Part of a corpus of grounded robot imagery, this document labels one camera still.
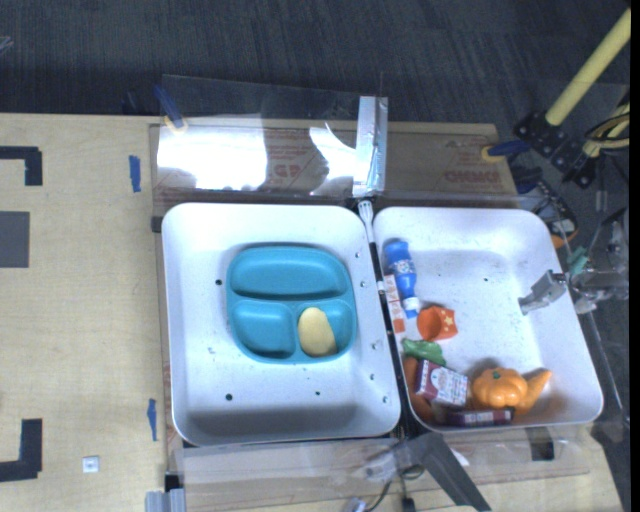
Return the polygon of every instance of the blue bottle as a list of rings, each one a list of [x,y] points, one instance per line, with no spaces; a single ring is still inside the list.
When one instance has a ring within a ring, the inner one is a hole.
[[[392,242],[385,246],[387,267],[396,278],[396,286],[402,300],[402,308],[407,318],[418,316],[420,299],[416,297],[414,287],[417,280],[416,267],[409,254],[409,244],[404,241]]]

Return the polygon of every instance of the bottle label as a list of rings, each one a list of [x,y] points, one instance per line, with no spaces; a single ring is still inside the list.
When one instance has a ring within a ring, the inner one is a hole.
[[[398,260],[391,264],[395,274],[415,274],[416,267],[413,260]]]

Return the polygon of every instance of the teal object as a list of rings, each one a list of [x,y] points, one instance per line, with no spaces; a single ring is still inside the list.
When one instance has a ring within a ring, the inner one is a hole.
[[[355,340],[357,315],[349,272],[327,251],[297,245],[245,249],[229,265],[226,294],[233,339],[258,361],[330,361]],[[336,354],[311,357],[302,350],[298,319],[310,307],[327,315]]]

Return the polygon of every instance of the black corner marker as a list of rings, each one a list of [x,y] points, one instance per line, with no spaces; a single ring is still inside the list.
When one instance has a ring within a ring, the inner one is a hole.
[[[20,458],[0,462],[0,482],[38,478],[42,471],[42,420],[22,420]]]
[[[24,184],[42,186],[42,152],[33,146],[0,146],[0,160],[24,160]]]

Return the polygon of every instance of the gray square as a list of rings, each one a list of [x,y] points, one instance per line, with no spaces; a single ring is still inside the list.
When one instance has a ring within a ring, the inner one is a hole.
[[[29,267],[29,212],[0,212],[0,268]]]

